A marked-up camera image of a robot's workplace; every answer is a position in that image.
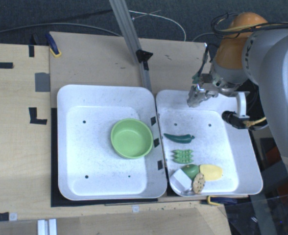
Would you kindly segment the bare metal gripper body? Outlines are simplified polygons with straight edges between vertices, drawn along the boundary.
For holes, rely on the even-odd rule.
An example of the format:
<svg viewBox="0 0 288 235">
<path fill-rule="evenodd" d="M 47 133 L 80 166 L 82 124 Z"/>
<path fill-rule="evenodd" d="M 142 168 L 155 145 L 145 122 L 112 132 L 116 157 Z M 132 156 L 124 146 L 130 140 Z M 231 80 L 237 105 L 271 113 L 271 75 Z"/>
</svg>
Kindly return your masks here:
<svg viewBox="0 0 288 235">
<path fill-rule="evenodd" d="M 229 82 L 220 75 L 212 73 L 202 73 L 197 75 L 197 90 L 217 90 L 218 94 L 234 97 L 237 89 L 243 81 Z"/>
</svg>

